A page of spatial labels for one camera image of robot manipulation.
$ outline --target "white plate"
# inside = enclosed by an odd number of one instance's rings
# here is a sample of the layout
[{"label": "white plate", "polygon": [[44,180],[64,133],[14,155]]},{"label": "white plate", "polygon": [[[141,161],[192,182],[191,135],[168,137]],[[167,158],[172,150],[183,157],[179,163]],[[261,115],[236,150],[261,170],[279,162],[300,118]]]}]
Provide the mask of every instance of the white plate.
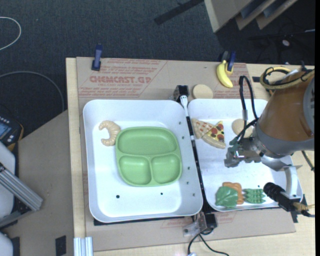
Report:
[{"label": "white plate", "polygon": [[[182,174],[170,185],[131,186],[118,173],[115,146],[104,146],[109,137],[99,124],[109,120],[121,129],[162,127],[176,136],[182,158]],[[89,101],[83,109],[88,168],[89,208],[100,222],[192,216],[203,205],[184,109],[172,100]]]},{"label": "white plate", "polygon": [[[248,110],[248,121],[250,122],[254,119],[251,100],[246,99],[245,104]],[[265,100],[254,100],[255,111],[258,117],[263,112],[266,104],[267,101]],[[236,136],[232,130],[232,122],[235,119],[242,118],[242,109],[240,99],[195,99],[188,105],[188,112],[191,118],[211,124],[223,121],[225,149],[213,147],[202,139],[195,139],[206,199],[209,205],[217,211],[278,207],[278,203],[267,196],[263,198],[265,202],[261,204],[245,202],[233,208],[216,205],[216,193],[223,182],[240,183],[242,189],[263,189],[264,185],[268,182],[275,183],[284,189],[287,187],[289,172],[274,171],[262,163],[245,163],[243,161],[237,167],[225,167],[224,159],[226,158],[227,148],[230,147],[229,142]],[[286,157],[285,160],[286,164],[293,165],[291,157]],[[291,173],[295,173],[295,167],[291,167],[290,169]],[[302,198],[303,193],[299,181],[297,181],[295,187],[296,192],[292,191],[292,193],[297,198]]]}]

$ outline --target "blue clamp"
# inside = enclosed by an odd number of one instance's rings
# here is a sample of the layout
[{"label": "blue clamp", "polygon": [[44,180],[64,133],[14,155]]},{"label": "blue clamp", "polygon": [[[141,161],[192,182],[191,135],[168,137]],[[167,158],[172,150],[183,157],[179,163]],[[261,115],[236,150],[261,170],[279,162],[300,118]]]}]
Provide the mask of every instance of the blue clamp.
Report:
[{"label": "blue clamp", "polygon": [[102,55],[102,44],[98,43],[95,46],[95,52],[94,52],[94,60],[92,61],[92,67],[91,69],[94,71],[100,71],[100,66],[101,66],[101,58]]},{"label": "blue clamp", "polygon": [[231,70],[234,66],[234,63],[235,63],[235,59],[236,59],[236,52],[233,50],[230,54],[230,58],[229,58],[228,65],[226,68],[227,71],[231,72]]}]

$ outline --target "green divided plate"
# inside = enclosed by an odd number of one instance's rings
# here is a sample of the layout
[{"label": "green divided plate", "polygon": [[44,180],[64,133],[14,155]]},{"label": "green divided plate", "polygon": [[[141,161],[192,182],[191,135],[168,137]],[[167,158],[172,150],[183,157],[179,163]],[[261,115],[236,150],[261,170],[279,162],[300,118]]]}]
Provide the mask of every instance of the green divided plate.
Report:
[{"label": "green divided plate", "polygon": [[177,181],[182,159],[176,136],[162,127],[131,127],[115,141],[118,171],[133,186],[164,186]]}]

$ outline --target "toy cookie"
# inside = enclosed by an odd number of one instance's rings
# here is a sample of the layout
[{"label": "toy cookie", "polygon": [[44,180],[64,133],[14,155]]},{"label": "toy cookie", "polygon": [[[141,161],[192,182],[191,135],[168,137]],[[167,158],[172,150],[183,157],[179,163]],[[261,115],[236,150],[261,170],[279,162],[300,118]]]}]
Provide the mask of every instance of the toy cookie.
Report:
[{"label": "toy cookie", "polygon": [[[241,131],[244,129],[244,123],[245,121],[241,118],[239,119],[236,119],[232,122],[232,130],[233,132],[238,135],[239,133],[241,133]],[[245,130],[245,133],[244,133],[244,138],[248,138],[251,136],[253,132],[253,128],[252,126],[248,127],[246,130]]]},{"label": "toy cookie", "polygon": [[192,90],[195,99],[212,99],[214,92],[205,84],[197,84]]}]

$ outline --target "yellow banana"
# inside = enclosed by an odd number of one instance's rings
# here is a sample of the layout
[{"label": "yellow banana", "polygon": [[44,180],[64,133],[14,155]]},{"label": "yellow banana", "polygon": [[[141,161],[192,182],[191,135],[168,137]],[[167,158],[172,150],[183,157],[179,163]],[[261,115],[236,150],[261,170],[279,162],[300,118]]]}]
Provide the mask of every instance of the yellow banana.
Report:
[{"label": "yellow banana", "polygon": [[232,88],[234,85],[232,84],[230,78],[226,73],[227,61],[223,60],[216,68],[216,74],[218,76],[219,81],[227,88]]}]

